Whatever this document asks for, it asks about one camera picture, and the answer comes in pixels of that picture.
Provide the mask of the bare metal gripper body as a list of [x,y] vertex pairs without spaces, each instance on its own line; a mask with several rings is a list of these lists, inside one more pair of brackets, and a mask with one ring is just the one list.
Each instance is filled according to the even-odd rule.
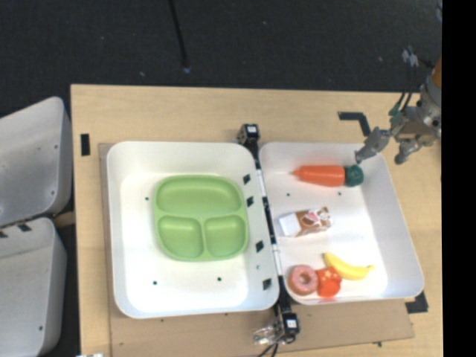
[[397,141],[431,146],[441,137],[441,108],[419,99],[415,106],[399,109],[390,119],[390,133]]

